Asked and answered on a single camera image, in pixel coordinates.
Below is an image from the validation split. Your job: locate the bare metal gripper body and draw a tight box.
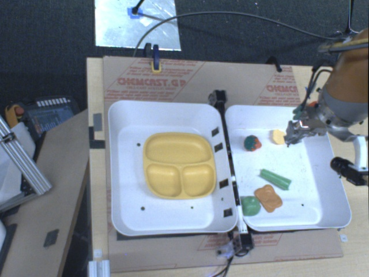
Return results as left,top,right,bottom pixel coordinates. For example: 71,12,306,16
298,110,348,139

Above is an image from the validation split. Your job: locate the yellow cheese wedge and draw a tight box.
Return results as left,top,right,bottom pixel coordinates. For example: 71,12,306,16
269,129,287,146

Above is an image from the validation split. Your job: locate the white plastic tray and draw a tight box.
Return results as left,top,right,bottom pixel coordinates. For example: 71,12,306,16
224,104,353,233
107,100,239,237

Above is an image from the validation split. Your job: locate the green and orange toy ball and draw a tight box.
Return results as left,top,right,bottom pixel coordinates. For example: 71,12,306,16
243,134,262,152

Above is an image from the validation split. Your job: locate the green celery stick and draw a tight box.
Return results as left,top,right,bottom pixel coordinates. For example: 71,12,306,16
259,169,292,190

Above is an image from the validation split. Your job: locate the thin black and white rod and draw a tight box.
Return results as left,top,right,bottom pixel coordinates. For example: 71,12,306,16
215,102,246,234

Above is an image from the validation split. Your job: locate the orange toy bread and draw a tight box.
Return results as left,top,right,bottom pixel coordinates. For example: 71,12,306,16
254,184,284,214

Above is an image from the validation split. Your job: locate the green toy pepper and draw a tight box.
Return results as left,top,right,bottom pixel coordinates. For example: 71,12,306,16
240,195,262,217

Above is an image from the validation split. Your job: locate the yellow divided plate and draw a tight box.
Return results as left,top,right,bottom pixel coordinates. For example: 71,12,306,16
142,132,218,200

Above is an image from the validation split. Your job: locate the brown cardboard board red print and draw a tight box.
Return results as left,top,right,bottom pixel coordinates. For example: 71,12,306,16
102,55,345,274

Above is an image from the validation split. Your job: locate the black cylinder on white bracket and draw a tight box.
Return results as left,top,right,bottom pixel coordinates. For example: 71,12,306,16
330,136,369,187

